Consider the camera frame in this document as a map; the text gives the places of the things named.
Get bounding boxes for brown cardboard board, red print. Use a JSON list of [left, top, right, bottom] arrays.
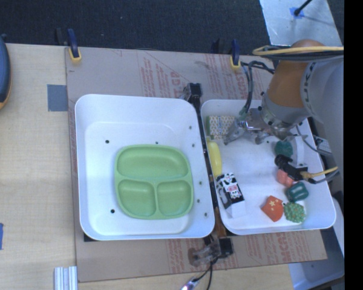
[[65, 47, 329, 283]]

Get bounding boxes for green divided plate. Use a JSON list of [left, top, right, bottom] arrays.
[[114, 144, 195, 221]]

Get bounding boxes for black block with thin wires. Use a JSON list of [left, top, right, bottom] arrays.
[[189, 237, 234, 267], [183, 82, 203, 103]]

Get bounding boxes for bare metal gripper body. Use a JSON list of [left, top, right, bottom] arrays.
[[237, 107, 295, 140]]

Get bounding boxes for yellow and green patterned packet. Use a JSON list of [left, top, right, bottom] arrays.
[[205, 115, 237, 141]]

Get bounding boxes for yellow banana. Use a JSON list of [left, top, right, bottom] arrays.
[[206, 140, 223, 178]]

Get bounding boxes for dark green bell pepper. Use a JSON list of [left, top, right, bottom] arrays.
[[286, 181, 310, 203]]

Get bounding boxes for cow print milk carton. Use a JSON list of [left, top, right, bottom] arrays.
[[215, 172, 247, 219]]

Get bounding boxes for black cylinder on white bracket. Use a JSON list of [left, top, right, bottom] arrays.
[[273, 134, 309, 182]]

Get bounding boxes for orange toy carrot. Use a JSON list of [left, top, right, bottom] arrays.
[[276, 168, 295, 189]]

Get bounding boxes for green grapes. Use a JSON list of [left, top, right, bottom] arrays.
[[283, 201, 307, 224]]

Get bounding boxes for white plastic tray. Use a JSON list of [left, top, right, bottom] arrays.
[[200, 99, 337, 236], [74, 94, 216, 242]]

